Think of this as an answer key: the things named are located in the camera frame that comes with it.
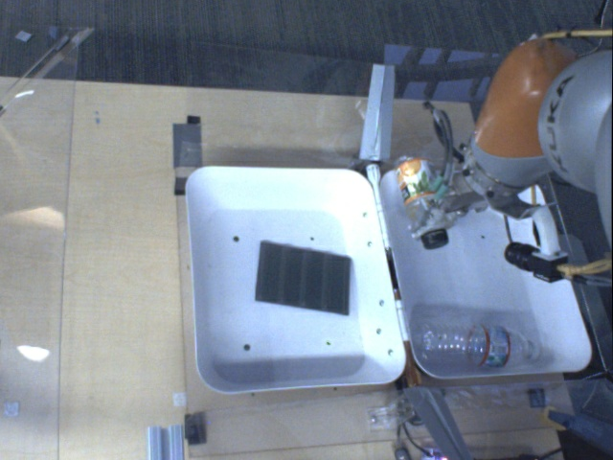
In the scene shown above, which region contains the orange bottle with black cap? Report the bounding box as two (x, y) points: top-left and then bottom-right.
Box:
(395, 156), (451, 250)

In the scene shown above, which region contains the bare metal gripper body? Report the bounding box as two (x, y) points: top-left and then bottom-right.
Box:
(434, 159), (491, 220)

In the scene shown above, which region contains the black cylinder on white bracket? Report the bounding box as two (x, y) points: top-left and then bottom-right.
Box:
(503, 205), (570, 285)

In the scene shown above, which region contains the clear plastic bottle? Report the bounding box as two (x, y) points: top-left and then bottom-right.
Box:
(420, 322), (541, 370)

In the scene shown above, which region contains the black ribbed rectangular pad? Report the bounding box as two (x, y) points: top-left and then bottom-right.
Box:
(254, 240), (353, 317)

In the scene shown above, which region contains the thin black and white rod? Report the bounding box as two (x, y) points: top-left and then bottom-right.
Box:
(365, 162), (411, 354)

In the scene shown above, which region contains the white plastic tray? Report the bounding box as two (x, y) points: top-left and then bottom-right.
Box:
(378, 167), (594, 380)
(184, 165), (408, 396)

